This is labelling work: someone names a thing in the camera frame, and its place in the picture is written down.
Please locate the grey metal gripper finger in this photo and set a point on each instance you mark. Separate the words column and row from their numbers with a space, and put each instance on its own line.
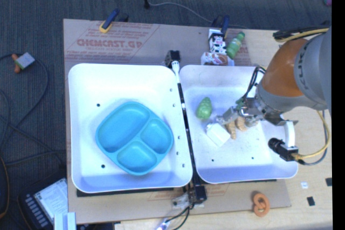
column 252, row 123
column 229, row 115

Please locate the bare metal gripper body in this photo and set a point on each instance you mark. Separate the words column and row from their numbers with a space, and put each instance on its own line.
column 252, row 110

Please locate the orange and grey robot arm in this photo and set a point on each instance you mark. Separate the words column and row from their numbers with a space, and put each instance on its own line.
column 299, row 72

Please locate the tan toy croissant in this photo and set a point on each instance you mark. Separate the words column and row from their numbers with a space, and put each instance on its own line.
column 231, row 130

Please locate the white carton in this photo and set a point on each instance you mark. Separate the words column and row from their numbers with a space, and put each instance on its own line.
column 217, row 135

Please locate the green toy grapes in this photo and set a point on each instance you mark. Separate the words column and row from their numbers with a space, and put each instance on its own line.
column 204, row 109

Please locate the white plastic tray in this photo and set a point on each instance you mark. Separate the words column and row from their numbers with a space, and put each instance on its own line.
column 242, row 161
column 89, row 83

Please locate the thin black and white rod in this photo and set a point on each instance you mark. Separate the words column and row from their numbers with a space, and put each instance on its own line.
column 186, row 121

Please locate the brown and white packet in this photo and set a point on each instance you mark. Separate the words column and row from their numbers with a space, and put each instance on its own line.
column 215, row 59

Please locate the green plastic bottle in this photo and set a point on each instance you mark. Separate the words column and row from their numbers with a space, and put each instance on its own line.
column 234, row 47

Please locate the cow print milk carton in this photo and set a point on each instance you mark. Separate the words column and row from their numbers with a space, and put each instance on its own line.
column 217, row 43

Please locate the orange toy pretzel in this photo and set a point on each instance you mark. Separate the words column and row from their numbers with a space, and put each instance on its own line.
column 261, row 204

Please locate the blue divided plate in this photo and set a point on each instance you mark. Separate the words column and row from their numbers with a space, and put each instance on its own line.
column 129, row 129

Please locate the brown cardboard board red print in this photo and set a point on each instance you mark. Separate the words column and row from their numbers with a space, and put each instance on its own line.
column 113, row 43

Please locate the orange toy sausage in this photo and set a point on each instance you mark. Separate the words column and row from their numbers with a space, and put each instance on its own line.
column 16, row 68

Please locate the black cylinder on white bracket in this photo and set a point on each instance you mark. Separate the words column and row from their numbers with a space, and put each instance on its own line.
column 283, row 149

